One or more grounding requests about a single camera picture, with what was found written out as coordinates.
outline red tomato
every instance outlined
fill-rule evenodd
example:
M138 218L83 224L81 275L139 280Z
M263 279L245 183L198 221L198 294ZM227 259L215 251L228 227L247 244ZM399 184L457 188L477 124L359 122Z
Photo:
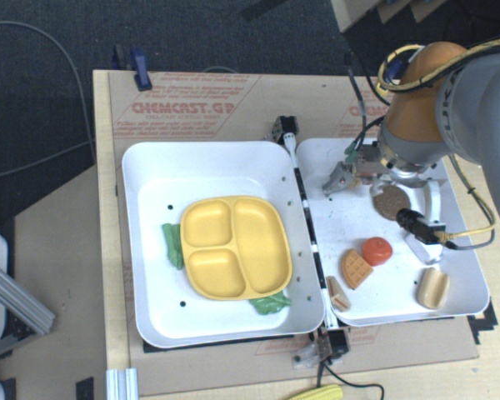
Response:
M362 255L369 265L376 267L393 255L393 247L383 237L371 237L362 246Z

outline blue clip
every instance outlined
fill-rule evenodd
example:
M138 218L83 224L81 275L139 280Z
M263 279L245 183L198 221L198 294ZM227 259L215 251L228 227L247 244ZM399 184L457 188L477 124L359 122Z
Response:
M147 57L144 55L143 50L140 47L132 47L130 60L132 68L137 71L137 74L133 78L135 78L135 83L139 91L152 89L152 82L150 82L147 71Z

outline white tray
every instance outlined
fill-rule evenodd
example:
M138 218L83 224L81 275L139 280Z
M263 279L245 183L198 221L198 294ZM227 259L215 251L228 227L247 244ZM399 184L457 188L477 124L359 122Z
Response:
M309 333L323 321L323 300L288 153L271 142L142 142L122 159L132 248L137 328L158 348ZM292 254L284 289L290 307L257 314L249 301L199 295L167 258L162 224L205 198L250 195L279 212Z
M445 318L480 313L488 305L489 292L476 253L444 249L435 267L450 277L446 304L430 310L417 302L416 293L427 268L405 243L406 232L375 210L369 186L357 185L325 197L322 185L340 160L351 139L308 139L297 149L302 179L317 236L326 276L334 276L347 294L352 307L334 310L337 318L352 326L394 323L425 318ZM441 186L441 220L451 233L466 230L448 174L442 164L423 176L446 180ZM414 210L424 213L422 189L404 188ZM361 252L363 241L379 236L393 247L392 257L352 290L340 273L340 257L349 249ZM469 239L457 240L462 245Z

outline table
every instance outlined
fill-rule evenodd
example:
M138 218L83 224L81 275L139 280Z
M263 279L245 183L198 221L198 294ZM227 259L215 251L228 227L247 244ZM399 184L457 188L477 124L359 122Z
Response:
M115 186L118 185L118 176L115 169L115 126L113 125L112 110L115 102L112 101L111 81L127 82L131 79L131 72L111 72L97 70L93 73L95 94L95 118L97 132L97 171L98 193L100 199L102 274L104 296L104 318L106 326L107 369L122 371L131 367L133 352L130 350L129 326L126 312L126 292L123 271L122 238L119 226L118 198ZM335 77L304 77L304 76L249 76L248 90L242 88L242 95L235 108L239 112L250 112L241 104L250 91L263 97L261 108L252 108L255 116L252 125L245 126L242 133L237 120L225 119L220 123L216 138L234 138L240 134L243 138L260 138L269 127L264 122L273 120L276 115L306 111L312 108L312 116L318 114L322 122L302 122L301 135L319 137L330 136L335 131L331 126L337 125L333 120L333 111L337 110L338 103L347 103L347 108L355 108L356 100L353 92L348 88L341 88L341 83ZM293 93L291 88L302 88L305 93ZM377 106L368 107L374 112ZM492 204L483 179L481 169L475 165L464 163L464 169L469 179L476 184L482 196ZM450 173L452 183L459 186L453 173ZM462 189L457 188L457 200L462 214L473 225L478 217L478 211L473 201L466 197ZM494 244L477 252L482 264L487 285L490 288L498 325L492 332L482 332L481 345L477 347L479 358L467 361L425 364L414 367L398 367L371 372L356 372L346 375L346 379L354 383L381 383L386 388L388 398L500 398L500 224L497 227L497 238ZM304 377L285 381L252 383L233 387L212 387L211 389L178 392L163 395L143 396L151 399L170 398L288 398L304 389L314 388L316 378L313 371L305 372ZM324 383L334 383L332 377L325 377ZM376 390L370 393L354 388L345 388L345 398L377 398Z

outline yellow plate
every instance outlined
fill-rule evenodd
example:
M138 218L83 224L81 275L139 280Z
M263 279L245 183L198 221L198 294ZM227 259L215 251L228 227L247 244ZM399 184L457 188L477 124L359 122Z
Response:
M293 273L278 211L252 196L195 202L182 215L183 260L193 287L212 299L273 295Z

